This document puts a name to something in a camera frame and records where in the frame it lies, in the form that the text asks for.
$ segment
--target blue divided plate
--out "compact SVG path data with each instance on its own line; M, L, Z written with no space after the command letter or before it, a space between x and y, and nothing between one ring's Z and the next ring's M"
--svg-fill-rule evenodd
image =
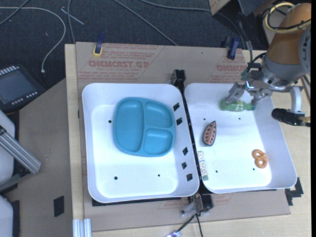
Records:
M113 137L125 153L158 157L174 144L173 112L163 103L139 97L122 99L115 110Z

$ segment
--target screen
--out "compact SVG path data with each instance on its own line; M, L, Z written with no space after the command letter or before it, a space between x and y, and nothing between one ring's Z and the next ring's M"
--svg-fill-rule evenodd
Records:
M19 71L0 77L0 100L10 103L36 90L35 87Z

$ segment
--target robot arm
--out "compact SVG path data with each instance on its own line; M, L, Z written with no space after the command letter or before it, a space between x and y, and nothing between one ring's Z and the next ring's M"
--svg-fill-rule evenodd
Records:
M280 6L290 7L280 26L269 25L270 14ZM302 86L295 86L299 78L311 74L311 4L293 5L281 3L273 6L265 17L267 28L275 36L266 53L257 56L248 63L241 74L244 84L233 85L226 104L239 99L245 91L253 96L252 104L257 105L261 99L271 96L273 91L289 92L292 99L291 110L275 109L273 117L291 125L306 125L304 113L300 111ZM261 58L261 64L255 63Z

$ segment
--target green object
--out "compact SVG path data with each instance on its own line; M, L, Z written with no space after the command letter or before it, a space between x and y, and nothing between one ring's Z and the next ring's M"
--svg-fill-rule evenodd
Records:
M248 68L246 68L244 71L242 71L240 75L241 75L241 80L246 81L247 77L249 75Z
M232 112L242 112L243 110L253 111L256 109L256 106L251 103L245 103L242 100L236 100L231 102L230 104L226 104L225 99L221 101L221 109L223 111L232 111Z

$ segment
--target blue clamp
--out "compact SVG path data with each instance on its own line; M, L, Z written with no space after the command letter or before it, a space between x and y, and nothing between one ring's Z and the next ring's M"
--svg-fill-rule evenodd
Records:
M240 42L239 37L233 37L232 42L231 42L231 49L229 49L228 54L227 54L228 59L231 59L231 60L235 59L235 54L236 54L236 50L239 45L239 42Z
M103 50L102 43L103 43L104 35L105 35L104 31L100 31L98 42L94 46L94 49L93 49L93 56L95 57L100 57L102 54L102 50Z

